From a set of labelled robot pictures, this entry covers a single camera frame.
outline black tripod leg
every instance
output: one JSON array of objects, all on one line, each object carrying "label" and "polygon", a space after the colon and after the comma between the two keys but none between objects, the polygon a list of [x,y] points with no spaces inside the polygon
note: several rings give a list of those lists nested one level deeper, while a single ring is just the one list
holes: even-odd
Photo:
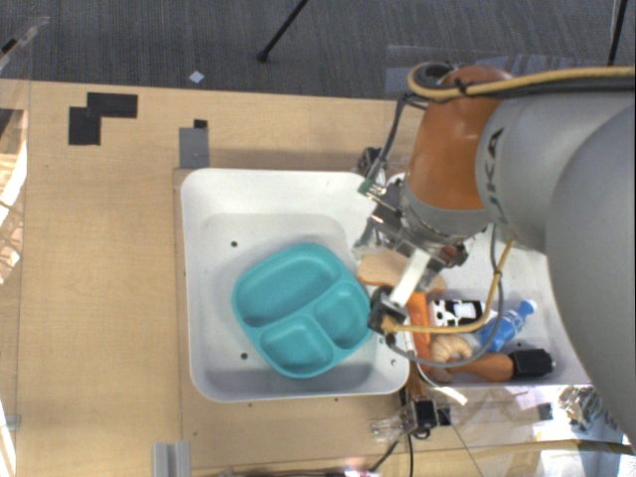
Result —
[{"label": "black tripod leg", "polygon": [[612,45],[609,48],[609,58],[607,59],[607,64],[609,66],[613,66],[614,61],[616,60],[618,40],[620,39],[620,33],[623,30],[623,19],[625,18],[626,10],[627,0],[620,0],[620,7],[618,8],[618,15],[616,16],[616,26],[614,27],[614,35],[612,36]]},{"label": "black tripod leg", "polygon": [[280,29],[278,29],[278,32],[276,32],[274,37],[271,38],[271,41],[269,41],[267,46],[265,46],[264,49],[260,50],[256,54],[256,59],[259,62],[261,63],[267,62],[267,57],[269,57],[269,52],[273,49],[274,46],[276,46],[276,43],[278,42],[278,40],[282,37],[282,35],[289,28],[289,26],[294,22],[296,17],[300,14],[300,11],[302,11],[303,7],[307,5],[307,2],[309,2],[309,0],[300,0],[300,2],[298,2],[298,5],[296,5],[296,8],[293,11],[291,11],[291,14],[287,17],[287,19],[282,24]]}]

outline black cable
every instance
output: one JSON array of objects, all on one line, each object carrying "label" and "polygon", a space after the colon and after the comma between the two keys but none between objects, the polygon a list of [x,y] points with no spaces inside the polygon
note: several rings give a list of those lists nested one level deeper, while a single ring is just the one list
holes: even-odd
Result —
[{"label": "black cable", "polygon": [[389,136],[387,137],[387,141],[385,142],[385,146],[382,147],[380,152],[380,156],[378,160],[381,164],[385,165],[389,161],[389,154],[391,153],[391,149],[394,146],[394,141],[396,141],[396,134],[398,133],[398,125],[399,119],[401,117],[401,113],[404,110],[404,106],[406,102],[409,100],[410,94],[404,93],[398,100],[396,104],[396,113],[394,115],[394,121],[391,125],[391,130],[389,131]]},{"label": "black cable", "polygon": [[428,109],[428,100],[422,97],[419,97],[412,93],[409,98],[406,100],[406,104],[412,107],[416,107],[417,109],[421,109],[422,111],[426,111]]},{"label": "black cable", "polygon": [[394,450],[396,450],[396,447],[398,446],[398,444],[399,444],[399,438],[391,444],[389,449],[387,449],[387,452],[385,452],[384,455],[378,461],[376,461],[374,466],[372,466],[369,469],[369,471],[375,472],[376,470],[378,470],[378,468],[380,468],[380,465],[382,465],[385,461],[387,461],[387,458],[394,453]]},{"label": "black cable", "polygon": [[618,41],[620,40],[620,34],[623,30],[623,19],[625,18],[625,11],[627,10],[627,0],[620,0],[620,7],[618,9],[618,15],[616,16],[616,24],[614,26],[614,32],[612,34],[612,44],[609,47],[609,57],[607,64],[609,66],[614,65],[616,60],[616,52],[618,51]]},{"label": "black cable", "polygon": [[274,48],[274,46],[276,46],[276,43],[278,42],[278,40],[283,36],[283,34],[286,32],[286,30],[291,26],[291,24],[294,22],[296,17],[300,14],[300,11],[302,11],[303,8],[305,7],[305,5],[307,5],[307,2],[309,2],[309,0],[300,0],[298,2],[298,4],[296,4],[296,7],[294,7],[294,10],[291,11],[289,16],[287,16],[287,19],[280,26],[278,31],[274,34],[274,37],[272,37],[271,40],[269,41],[269,43],[267,43],[267,46],[265,46],[261,51],[259,51],[256,54],[256,59],[259,62],[261,62],[262,64],[267,62],[267,58],[269,57],[269,52],[271,52],[271,50],[273,50],[273,48]]},{"label": "black cable", "polygon": [[[445,90],[448,86],[444,85],[424,85],[430,90]],[[561,79],[556,81],[546,81],[541,83],[529,84],[527,86],[519,86],[516,88],[504,88],[502,90],[493,90],[487,93],[466,94],[465,97],[489,97],[496,99],[507,99],[516,97],[527,97],[530,95],[539,95],[543,93],[580,93],[580,92],[599,92],[599,91],[633,91],[636,87],[636,81],[633,77],[625,78],[580,78],[580,79]],[[432,100],[421,96],[422,100]],[[443,104],[457,99],[457,97],[449,97],[443,100],[434,100],[437,104]]]},{"label": "black cable", "polygon": [[[493,263],[493,260],[494,260],[495,237],[496,237],[495,228],[493,228],[493,232],[490,238],[491,264]],[[493,266],[493,273],[495,272],[497,272],[497,263],[495,263]],[[497,312],[497,318],[495,318],[495,326],[493,327],[493,331],[490,333],[490,336],[488,337],[486,342],[482,345],[482,347],[479,350],[477,350],[477,352],[475,352],[468,359],[463,359],[461,361],[456,361],[456,362],[447,362],[447,363],[439,363],[439,362],[422,359],[421,357],[418,357],[417,355],[413,353],[407,352],[403,350],[402,348],[399,348],[397,345],[397,339],[396,339],[395,333],[388,334],[387,337],[385,338],[385,342],[387,343],[387,346],[391,350],[396,352],[398,355],[402,357],[406,357],[410,361],[413,361],[417,364],[422,364],[424,366],[433,366],[434,368],[459,368],[460,366],[465,366],[466,364],[475,362],[477,359],[481,358],[483,355],[485,355],[488,352],[488,348],[490,348],[490,345],[495,340],[495,337],[497,337],[497,333],[499,332],[499,327],[501,325],[501,321],[504,316],[504,286],[503,286],[503,283],[501,282],[502,277],[503,275],[499,277],[499,281],[497,282],[497,290],[499,292],[499,296],[498,296],[499,310]]]},{"label": "black cable", "polygon": [[410,439],[410,434],[406,436],[406,440],[408,440],[408,454],[409,454],[409,463],[408,463],[408,477],[413,477],[413,468],[414,464],[414,456],[413,456],[413,442]]}]

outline metal bracket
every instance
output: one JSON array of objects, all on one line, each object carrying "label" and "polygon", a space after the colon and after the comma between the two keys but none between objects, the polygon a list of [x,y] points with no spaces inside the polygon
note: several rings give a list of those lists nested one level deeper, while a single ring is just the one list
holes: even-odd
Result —
[{"label": "metal bracket", "polygon": [[190,442],[155,443],[152,449],[152,477],[190,477]]},{"label": "metal bracket", "polygon": [[210,166],[208,128],[203,120],[195,120],[195,127],[179,129],[179,166],[196,170]]}]

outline gray carpet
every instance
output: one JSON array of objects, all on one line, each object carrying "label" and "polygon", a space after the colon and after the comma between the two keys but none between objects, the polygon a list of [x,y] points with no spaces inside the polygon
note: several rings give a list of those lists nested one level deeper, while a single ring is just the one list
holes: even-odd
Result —
[{"label": "gray carpet", "polygon": [[[36,80],[383,97],[396,51],[411,46],[444,60],[478,51],[602,65],[613,3],[311,0],[269,64],[257,63],[297,1],[0,0],[0,41],[24,17],[51,17],[35,44]],[[617,64],[634,63],[634,28],[631,0]]]}]

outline blue water bottle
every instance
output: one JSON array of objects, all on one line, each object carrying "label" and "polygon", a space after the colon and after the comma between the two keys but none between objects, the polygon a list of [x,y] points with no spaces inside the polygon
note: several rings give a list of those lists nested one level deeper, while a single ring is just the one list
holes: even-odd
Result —
[{"label": "blue water bottle", "polygon": [[[524,300],[519,307],[510,309],[502,316],[501,324],[495,339],[488,347],[489,352],[499,352],[502,347],[521,332],[528,315],[535,312],[537,303],[534,300]],[[486,344],[495,327],[496,319],[489,321],[478,333],[482,346]]]}]

